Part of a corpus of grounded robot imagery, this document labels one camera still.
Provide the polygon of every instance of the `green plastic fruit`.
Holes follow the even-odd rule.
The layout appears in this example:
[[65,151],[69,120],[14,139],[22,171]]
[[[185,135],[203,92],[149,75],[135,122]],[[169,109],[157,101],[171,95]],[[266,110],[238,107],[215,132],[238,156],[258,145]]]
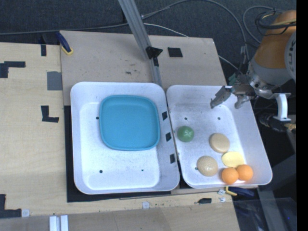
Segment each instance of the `green plastic fruit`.
[[182,126],[178,129],[178,138],[183,142],[190,142],[193,140],[194,131],[191,127]]

